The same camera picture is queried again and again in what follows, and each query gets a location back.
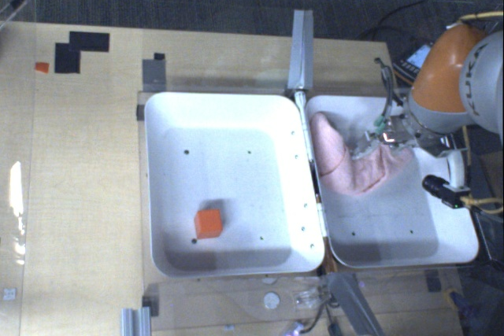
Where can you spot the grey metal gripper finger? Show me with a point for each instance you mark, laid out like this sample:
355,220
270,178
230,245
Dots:
370,136
359,153

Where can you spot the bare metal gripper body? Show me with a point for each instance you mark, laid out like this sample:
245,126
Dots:
395,135

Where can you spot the pink cloth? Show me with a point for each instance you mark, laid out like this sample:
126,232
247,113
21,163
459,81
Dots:
334,153

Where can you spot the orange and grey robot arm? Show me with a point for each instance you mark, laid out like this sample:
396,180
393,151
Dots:
445,74

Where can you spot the white plastic tray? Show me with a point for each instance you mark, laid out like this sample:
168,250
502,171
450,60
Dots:
393,224
236,185

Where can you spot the orange cube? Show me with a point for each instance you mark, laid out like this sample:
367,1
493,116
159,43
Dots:
208,224

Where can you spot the black cylinder on white bracket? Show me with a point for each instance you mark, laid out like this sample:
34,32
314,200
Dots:
441,187

